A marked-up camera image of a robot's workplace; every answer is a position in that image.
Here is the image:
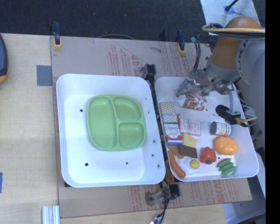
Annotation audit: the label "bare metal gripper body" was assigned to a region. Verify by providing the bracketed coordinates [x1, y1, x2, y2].
[192, 68, 234, 96]

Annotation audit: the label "orange and white packet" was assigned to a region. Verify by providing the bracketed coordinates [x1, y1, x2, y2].
[182, 92, 208, 112]

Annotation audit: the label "orange patterned white carton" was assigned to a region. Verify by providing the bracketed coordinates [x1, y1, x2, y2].
[159, 102, 179, 124]

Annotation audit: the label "pink and white box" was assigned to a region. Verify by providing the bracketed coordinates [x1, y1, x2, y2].
[178, 118, 202, 137]

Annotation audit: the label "thin black rod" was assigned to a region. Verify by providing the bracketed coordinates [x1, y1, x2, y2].
[150, 77, 172, 184]

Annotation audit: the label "small yellow labelled can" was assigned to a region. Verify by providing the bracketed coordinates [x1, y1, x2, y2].
[210, 121, 232, 138]

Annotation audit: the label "white blue red carton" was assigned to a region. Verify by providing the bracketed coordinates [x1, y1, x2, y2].
[163, 122, 184, 147]

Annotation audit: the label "yellow cheese wedge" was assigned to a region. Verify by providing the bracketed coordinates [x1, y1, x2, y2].
[181, 132, 197, 149]

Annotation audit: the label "orange pumpkin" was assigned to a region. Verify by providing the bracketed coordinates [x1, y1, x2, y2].
[214, 136, 238, 156]

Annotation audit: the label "brown cake block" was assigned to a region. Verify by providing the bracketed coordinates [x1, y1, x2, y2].
[179, 144, 198, 159]

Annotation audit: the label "red bell pepper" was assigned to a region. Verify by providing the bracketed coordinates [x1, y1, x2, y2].
[199, 146, 217, 165]

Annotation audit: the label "brown toast slice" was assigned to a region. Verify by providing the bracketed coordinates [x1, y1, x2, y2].
[167, 145, 185, 160]

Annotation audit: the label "white plastic tray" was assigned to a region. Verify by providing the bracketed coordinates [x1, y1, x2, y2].
[56, 73, 167, 188]
[154, 76, 260, 182]

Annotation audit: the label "white fried egg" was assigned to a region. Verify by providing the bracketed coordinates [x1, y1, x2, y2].
[177, 157, 205, 175]

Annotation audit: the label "green pea pods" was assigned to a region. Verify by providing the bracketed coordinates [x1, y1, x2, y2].
[216, 158, 237, 175]

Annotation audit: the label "orange sausage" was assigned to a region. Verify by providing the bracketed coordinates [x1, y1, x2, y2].
[167, 150, 187, 179]

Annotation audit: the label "brown cardboard board red print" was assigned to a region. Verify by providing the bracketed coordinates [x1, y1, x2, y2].
[50, 36, 253, 219]

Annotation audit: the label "green divided plate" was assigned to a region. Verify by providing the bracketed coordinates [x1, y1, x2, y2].
[86, 94, 147, 152]

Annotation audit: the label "black cylinder on white bracket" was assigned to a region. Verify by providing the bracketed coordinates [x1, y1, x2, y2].
[215, 89, 242, 126]

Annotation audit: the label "black block with thin wires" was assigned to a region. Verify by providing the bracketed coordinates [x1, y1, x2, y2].
[137, 63, 157, 79]
[145, 183, 181, 206]

